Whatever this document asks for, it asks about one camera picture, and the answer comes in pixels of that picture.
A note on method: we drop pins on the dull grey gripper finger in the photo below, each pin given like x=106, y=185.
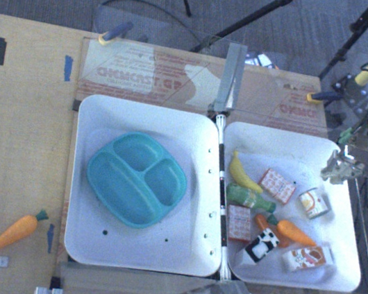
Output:
x=351, y=167
x=330, y=170

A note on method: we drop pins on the thin black and white rod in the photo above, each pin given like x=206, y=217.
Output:
x=222, y=184

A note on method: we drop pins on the orange and white packet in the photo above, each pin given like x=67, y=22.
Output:
x=276, y=186
x=239, y=223

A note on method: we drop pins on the green bottle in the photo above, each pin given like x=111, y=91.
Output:
x=245, y=196

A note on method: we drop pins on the black and white cow bottle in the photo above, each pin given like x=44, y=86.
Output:
x=261, y=246

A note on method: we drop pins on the small white square tile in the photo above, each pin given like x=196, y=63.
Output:
x=2, y=262

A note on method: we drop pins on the small white and orange can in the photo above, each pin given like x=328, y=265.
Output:
x=314, y=202

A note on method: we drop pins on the white plastic tray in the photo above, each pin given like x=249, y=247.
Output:
x=137, y=250
x=329, y=281

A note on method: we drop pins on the yellow banana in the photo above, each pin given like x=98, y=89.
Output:
x=240, y=176

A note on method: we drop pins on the orange carrot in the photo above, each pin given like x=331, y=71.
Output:
x=294, y=232
x=261, y=222
x=15, y=233

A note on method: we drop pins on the blue divided plate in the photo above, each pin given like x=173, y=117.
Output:
x=136, y=180

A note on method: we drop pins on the white and brown carton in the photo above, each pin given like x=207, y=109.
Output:
x=305, y=258

